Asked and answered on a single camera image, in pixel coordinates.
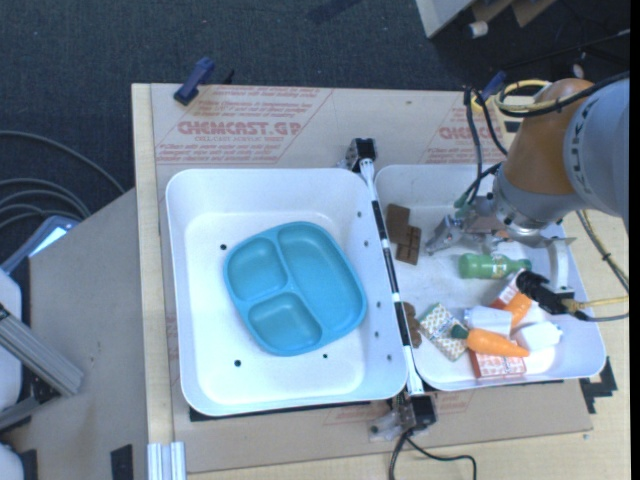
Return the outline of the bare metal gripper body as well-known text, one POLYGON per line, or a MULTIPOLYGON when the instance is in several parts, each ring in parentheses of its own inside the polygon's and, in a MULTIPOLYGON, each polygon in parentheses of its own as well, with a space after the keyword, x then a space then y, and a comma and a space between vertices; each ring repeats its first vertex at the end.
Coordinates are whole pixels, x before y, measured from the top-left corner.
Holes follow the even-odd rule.
POLYGON ((461 207, 461 227, 467 234, 539 246, 544 241, 542 230, 551 223, 546 203, 542 195, 511 199, 506 195, 477 196, 461 207))

